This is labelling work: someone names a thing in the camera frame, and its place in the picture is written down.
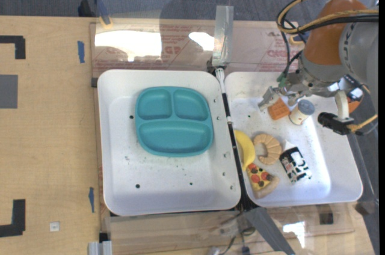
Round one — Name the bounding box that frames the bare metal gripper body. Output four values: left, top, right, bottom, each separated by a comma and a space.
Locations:
278, 70, 341, 99

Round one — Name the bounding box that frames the orange waffle biscuit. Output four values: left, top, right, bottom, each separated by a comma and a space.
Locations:
267, 97, 291, 121

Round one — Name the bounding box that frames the beige can with grey lid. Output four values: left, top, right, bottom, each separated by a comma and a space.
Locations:
288, 99, 316, 126

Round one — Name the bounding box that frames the yellow banana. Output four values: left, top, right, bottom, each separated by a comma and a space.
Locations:
233, 129, 256, 171

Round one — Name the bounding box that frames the tan croissant bread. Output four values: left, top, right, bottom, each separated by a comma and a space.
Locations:
252, 133, 283, 166

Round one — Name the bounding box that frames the black and white carton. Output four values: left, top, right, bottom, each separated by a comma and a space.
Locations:
279, 140, 313, 185

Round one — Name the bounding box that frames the white plastic tray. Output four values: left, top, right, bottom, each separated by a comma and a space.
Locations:
96, 69, 242, 217
224, 70, 364, 209

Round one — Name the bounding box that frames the pizza slice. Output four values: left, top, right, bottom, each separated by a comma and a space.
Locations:
245, 162, 281, 200

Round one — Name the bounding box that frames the brown cardboard board red print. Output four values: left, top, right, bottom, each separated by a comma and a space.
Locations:
90, 18, 356, 238

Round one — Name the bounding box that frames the teal divided plate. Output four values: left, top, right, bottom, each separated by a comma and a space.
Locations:
134, 85, 215, 158

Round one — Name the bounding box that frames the black cylinder on white bracket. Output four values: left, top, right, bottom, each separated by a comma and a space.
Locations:
317, 90, 356, 136

